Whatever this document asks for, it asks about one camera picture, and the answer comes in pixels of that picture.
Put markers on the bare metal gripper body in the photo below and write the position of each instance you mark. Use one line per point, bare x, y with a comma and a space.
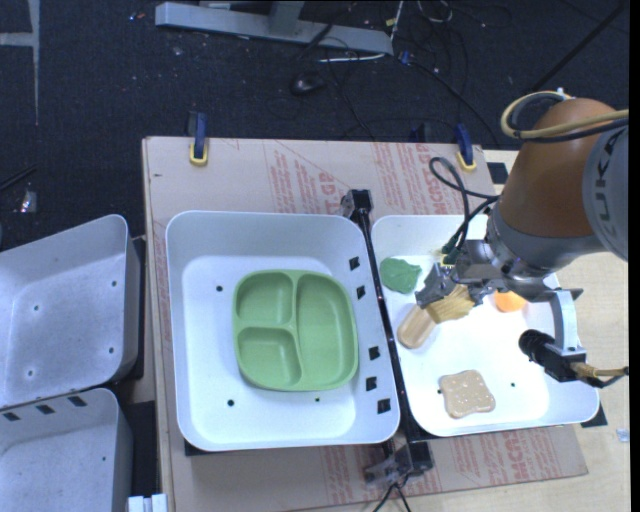
482, 267

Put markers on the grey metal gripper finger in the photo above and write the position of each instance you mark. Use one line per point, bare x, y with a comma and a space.
477, 296
431, 287

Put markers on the yellow ribbed toy pastry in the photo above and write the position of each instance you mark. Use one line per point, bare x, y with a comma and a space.
452, 307

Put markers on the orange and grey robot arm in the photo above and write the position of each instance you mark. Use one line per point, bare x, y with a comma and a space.
545, 190

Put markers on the orange toy fruit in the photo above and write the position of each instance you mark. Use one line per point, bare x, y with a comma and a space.
510, 301

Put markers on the green toy lettuce leaf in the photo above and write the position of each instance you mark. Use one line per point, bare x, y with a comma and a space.
399, 275

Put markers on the tan toy bread roll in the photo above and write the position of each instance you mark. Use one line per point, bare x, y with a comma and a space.
415, 327

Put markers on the thin black rod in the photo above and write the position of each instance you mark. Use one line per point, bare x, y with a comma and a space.
387, 320

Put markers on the white plastic tray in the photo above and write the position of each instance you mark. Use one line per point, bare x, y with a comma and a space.
500, 350
210, 380

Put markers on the beige toy bread slice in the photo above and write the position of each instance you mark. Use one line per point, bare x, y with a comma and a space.
467, 395

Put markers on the green divided plate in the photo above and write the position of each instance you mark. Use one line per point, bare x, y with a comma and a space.
295, 330

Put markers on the brown cardboard board red print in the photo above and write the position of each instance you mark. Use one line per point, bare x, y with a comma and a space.
280, 170

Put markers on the black cylinder on white bracket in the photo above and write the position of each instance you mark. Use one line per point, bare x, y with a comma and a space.
550, 355

